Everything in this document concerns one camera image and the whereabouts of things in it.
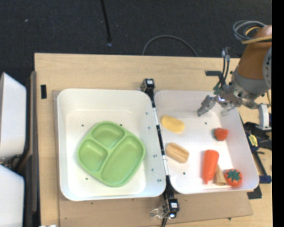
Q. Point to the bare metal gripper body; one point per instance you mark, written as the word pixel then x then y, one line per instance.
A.
pixel 239 98

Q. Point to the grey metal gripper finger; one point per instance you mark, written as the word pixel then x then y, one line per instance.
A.
pixel 228 109
pixel 204 107

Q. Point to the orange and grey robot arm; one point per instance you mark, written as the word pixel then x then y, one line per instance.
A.
pixel 253 60

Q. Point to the red toy strawberry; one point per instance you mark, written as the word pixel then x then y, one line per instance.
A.
pixel 221 134

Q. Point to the white plastic tray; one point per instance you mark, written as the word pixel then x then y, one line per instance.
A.
pixel 198 136
pixel 71 103

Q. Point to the thin black and white rod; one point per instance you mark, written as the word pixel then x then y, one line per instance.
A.
pixel 159 133

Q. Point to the tan toy hot dog bun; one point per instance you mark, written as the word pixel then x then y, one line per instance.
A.
pixel 177 153

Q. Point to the orange toy carrot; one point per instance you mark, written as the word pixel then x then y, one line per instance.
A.
pixel 210 165

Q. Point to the tan toy ice cream cone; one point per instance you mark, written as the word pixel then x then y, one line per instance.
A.
pixel 219 177

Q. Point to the red toy tomato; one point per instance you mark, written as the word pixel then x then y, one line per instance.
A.
pixel 233 178

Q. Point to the green divided plate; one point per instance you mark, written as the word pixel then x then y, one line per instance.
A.
pixel 123 159

